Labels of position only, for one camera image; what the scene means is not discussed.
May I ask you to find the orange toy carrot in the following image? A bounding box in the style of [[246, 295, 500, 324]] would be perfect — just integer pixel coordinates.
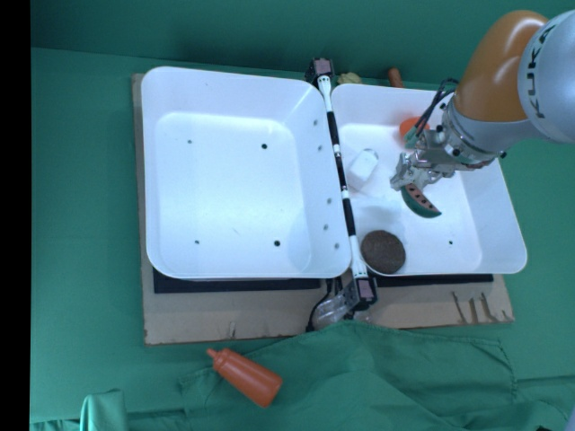
[[399, 115, 432, 145]]

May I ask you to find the small white bottle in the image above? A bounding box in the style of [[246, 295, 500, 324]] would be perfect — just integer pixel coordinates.
[[347, 146, 380, 184]]

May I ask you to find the black and white thin rod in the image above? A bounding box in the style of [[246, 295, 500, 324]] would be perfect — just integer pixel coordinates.
[[315, 75, 372, 280]]

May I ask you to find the pale green cloth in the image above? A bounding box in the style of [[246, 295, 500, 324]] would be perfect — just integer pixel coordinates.
[[79, 388, 129, 431]]

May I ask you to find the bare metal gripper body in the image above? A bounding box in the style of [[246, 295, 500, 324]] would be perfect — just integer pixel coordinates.
[[411, 123, 464, 178]]

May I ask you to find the brown round biscuit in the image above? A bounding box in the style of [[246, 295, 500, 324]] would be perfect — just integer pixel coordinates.
[[359, 229, 408, 276]]

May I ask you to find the orange sauce bottle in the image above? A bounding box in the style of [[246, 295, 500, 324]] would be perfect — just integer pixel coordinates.
[[206, 347, 285, 409]]

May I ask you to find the toy watermelon slice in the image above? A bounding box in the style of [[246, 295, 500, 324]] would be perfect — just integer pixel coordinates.
[[400, 183, 443, 220]]

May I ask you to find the brown cardboard board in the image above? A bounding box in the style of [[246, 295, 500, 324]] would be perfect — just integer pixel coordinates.
[[130, 71, 516, 347]]

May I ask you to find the black block with thin wires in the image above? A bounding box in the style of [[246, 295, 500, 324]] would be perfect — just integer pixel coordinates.
[[342, 276, 380, 312], [305, 57, 336, 85]]

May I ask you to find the white plastic tray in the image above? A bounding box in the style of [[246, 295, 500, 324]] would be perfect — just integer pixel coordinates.
[[139, 65, 353, 282], [329, 82, 528, 278]]

